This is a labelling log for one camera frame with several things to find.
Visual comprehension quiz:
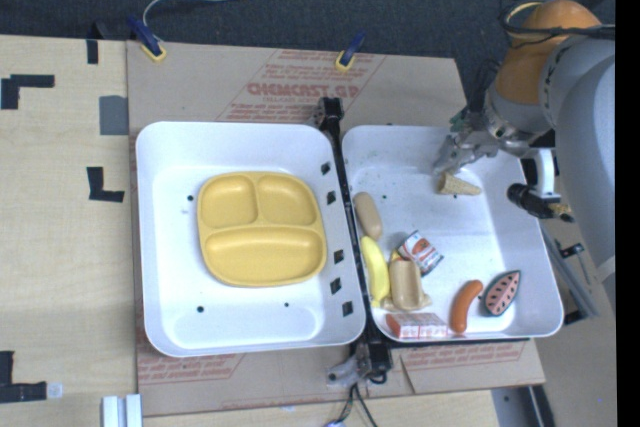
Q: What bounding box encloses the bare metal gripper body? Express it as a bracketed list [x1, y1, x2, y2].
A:
[449, 107, 532, 161]

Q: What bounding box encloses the tan ice cream cone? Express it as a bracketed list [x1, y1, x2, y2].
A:
[437, 171, 483, 197]

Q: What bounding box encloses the white plastic tray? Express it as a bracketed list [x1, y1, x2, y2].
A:
[134, 120, 368, 359]
[341, 123, 566, 343]

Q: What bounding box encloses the beige bread roll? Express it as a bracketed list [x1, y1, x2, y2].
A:
[352, 191, 385, 242]

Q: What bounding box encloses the red and white can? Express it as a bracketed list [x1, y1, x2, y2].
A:
[396, 229, 445, 277]

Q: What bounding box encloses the thin black rod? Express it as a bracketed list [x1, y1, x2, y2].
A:
[325, 117, 384, 350]

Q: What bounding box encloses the yellow banana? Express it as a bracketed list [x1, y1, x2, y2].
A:
[360, 235, 392, 309]

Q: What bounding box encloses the tan bread slice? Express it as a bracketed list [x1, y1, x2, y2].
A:
[386, 258, 434, 312]

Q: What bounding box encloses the red watermelon slice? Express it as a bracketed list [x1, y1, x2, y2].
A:
[481, 269, 523, 318]

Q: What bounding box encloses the orange sausage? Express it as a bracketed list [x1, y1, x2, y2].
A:
[448, 279, 485, 335]

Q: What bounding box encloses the orange and white carton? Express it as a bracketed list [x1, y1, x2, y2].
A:
[384, 311, 449, 341]

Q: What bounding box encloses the yellow divided plate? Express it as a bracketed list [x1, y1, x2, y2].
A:
[196, 171, 329, 289]

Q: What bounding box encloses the brown cardboard board red print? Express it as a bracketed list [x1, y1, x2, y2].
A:
[125, 39, 547, 417]

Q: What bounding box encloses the black cylinder on white bracket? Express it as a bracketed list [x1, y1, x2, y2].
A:
[506, 147, 575, 222]

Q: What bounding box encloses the black block with thin wires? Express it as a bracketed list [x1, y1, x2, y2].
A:
[317, 96, 346, 132]
[349, 341, 394, 379]

